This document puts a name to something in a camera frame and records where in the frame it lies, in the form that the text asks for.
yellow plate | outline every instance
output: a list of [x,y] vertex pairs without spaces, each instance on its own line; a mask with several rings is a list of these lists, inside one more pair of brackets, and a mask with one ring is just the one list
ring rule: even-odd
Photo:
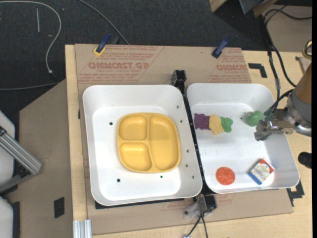
[[176,125],[162,114],[134,113],[122,117],[117,127],[117,147],[123,166],[135,172],[168,172],[180,161]]

white cable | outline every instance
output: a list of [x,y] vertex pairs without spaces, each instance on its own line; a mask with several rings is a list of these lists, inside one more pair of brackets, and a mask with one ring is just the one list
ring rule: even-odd
[[40,4],[40,5],[43,5],[49,9],[51,9],[55,14],[56,16],[58,17],[58,20],[59,20],[59,30],[55,36],[55,38],[53,39],[53,41],[51,42],[47,52],[46,52],[46,57],[45,57],[45,62],[46,62],[46,67],[49,71],[49,73],[53,73],[53,71],[50,69],[50,66],[49,66],[49,63],[48,63],[48,56],[49,56],[49,52],[51,50],[51,47],[53,46],[54,42],[56,41],[56,39],[58,38],[59,34],[60,34],[60,31],[61,31],[61,19],[60,19],[60,16],[58,14],[58,12],[56,10],[54,10],[52,7],[50,7],[49,5],[45,4],[45,3],[42,3],[42,2],[34,2],[34,1],[0,1],[0,3],[33,3],[33,4]]

small box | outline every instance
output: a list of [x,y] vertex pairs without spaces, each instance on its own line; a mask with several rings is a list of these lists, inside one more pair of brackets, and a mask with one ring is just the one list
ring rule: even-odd
[[275,168],[263,158],[251,169],[249,175],[258,185],[261,185],[274,170]]

